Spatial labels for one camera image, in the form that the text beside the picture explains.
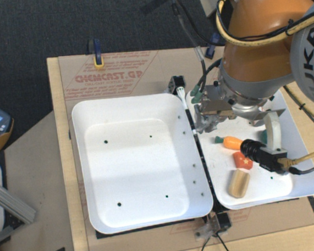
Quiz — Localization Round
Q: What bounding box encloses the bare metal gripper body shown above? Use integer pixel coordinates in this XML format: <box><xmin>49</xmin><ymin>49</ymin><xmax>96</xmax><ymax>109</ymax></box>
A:
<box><xmin>199</xmin><ymin>80</ymin><xmax>268</xmax><ymax>125</ymax></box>

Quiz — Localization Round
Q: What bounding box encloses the orange carrot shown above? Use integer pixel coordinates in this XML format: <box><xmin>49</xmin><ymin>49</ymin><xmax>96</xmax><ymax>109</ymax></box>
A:
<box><xmin>214</xmin><ymin>133</ymin><xmax>244</xmax><ymax>153</ymax></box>

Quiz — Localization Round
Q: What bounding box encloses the thin black and white rod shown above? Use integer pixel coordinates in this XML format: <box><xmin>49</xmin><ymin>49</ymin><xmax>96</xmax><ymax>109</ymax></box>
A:
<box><xmin>179</xmin><ymin>85</ymin><xmax>219</xmax><ymax>216</ymax></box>

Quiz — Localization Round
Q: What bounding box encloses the red block with yellow star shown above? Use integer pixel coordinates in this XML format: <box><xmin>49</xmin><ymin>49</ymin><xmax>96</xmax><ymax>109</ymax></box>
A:
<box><xmin>233</xmin><ymin>149</ymin><xmax>255</xmax><ymax>172</ymax></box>

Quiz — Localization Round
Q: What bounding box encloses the tan toy bread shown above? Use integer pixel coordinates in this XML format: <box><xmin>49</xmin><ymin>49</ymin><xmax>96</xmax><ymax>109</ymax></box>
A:
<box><xmin>225</xmin><ymin>168</ymin><xmax>253</xmax><ymax>200</ymax></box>

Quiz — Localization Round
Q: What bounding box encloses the white plastic tray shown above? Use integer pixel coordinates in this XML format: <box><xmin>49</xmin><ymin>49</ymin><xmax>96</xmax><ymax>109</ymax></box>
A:
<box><xmin>70</xmin><ymin>88</ymin><xmax>217</xmax><ymax>237</ymax></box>
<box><xmin>184</xmin><ymin>78</ymin><xmax>314</xmax><ymax>214</ymax></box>

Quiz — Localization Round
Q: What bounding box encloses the brown cardboard board red print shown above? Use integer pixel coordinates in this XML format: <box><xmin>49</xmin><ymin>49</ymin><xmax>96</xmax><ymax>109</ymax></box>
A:
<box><xmin>58</xmin><ymin>33</ymin><xmax>314</xmax><ymax>251</ymax></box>

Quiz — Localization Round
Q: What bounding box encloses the black cylinder on white bracket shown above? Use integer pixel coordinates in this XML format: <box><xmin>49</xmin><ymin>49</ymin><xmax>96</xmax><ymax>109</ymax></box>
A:
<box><xmin>236</xmin><ymin>109</ymin><xmax>290</xmax><ymax>179</ymax></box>

